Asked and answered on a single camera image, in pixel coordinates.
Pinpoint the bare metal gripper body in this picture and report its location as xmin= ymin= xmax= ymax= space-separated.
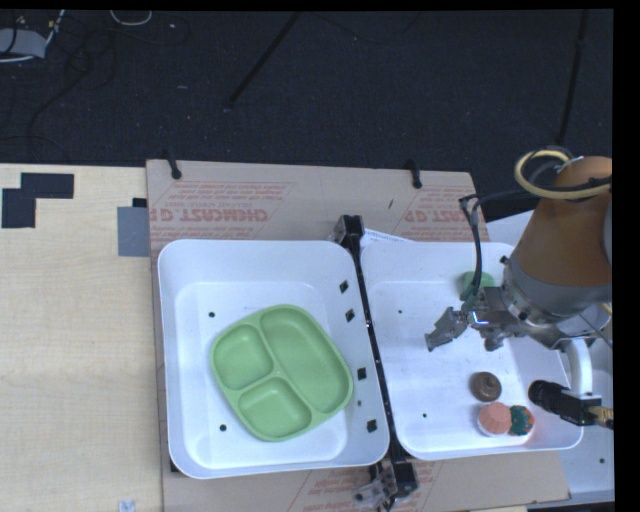
xmin=461 ymin=257 xmax=604 ymax=351

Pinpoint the white plastic tray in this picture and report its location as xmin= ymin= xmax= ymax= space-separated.
xmin=157 ymin=238 xmax=392 ymax=480
xmin=359 ymin=233 xmax=586 ymax=462

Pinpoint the green toy vegetable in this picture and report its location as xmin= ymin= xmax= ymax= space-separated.
xmin=458 ymin=270 xmax=497 ymax=302

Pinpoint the brown doughnut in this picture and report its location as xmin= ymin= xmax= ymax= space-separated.
xmin=469 ymin=370 xmax=503 ymax=403

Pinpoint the thin black rod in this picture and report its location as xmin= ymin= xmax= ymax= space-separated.
xmin=348 ymin=233 xmax=404 ymax=467

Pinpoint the orange cupcake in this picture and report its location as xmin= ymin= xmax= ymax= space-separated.
xmin=476 ymin=400 xmax=513 ymax=438

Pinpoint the orange and green toy fruit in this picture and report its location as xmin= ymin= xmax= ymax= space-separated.
xmin=508 ymin=404 xmax=536 ymax=438

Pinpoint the green divided plate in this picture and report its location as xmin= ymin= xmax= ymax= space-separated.
xmin=209 ymin=303 xmax=355 ymax=444

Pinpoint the brown cardboard board red print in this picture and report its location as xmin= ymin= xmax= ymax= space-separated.
xmin=145 ymin=159 xmax=572 ymax=512

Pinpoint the black cylinder on white bracket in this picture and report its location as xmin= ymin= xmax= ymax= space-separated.
xmin=527 ymin=337 xmax=604 ymax=428

